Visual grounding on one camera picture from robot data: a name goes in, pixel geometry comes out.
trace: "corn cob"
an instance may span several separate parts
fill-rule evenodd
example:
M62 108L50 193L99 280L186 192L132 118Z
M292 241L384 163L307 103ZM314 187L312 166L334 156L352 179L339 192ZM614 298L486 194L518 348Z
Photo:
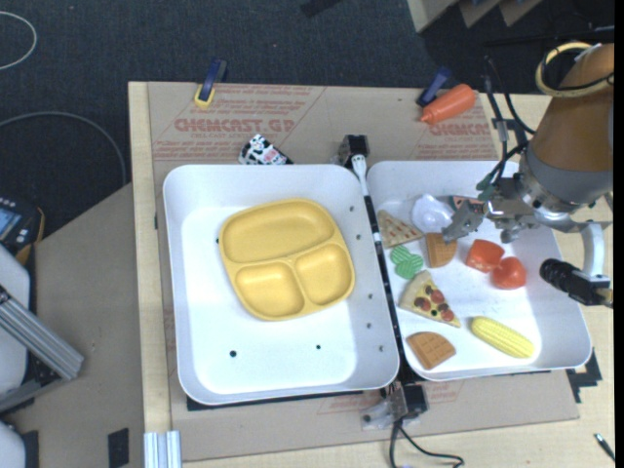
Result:
M472 333L494 348L519 359L533 355L533 344L519 332L489 317L475 317L470 327Z

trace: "red toy food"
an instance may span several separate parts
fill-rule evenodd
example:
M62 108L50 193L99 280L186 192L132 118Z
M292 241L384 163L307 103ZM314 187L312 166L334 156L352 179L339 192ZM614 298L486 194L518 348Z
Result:
M466 256L466 265L481 272L491 272L505 254L503 248L492 241L475 239Z
M491 281L502 290L514 290L527 283L527 270L515 256L507 256L491 271Z

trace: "toy pizza slice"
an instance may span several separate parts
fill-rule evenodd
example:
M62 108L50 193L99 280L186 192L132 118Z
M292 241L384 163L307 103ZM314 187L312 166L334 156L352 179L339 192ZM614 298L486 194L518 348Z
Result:
M384 248L392 248L409 241L420 239L423 234L413 225L407 225L402 220L392 216L385 210L377 214L381 243Z
M427 319L461 328L459 319L450 310L449 302L428 270L418 272L409 282L401 295L399 306Z

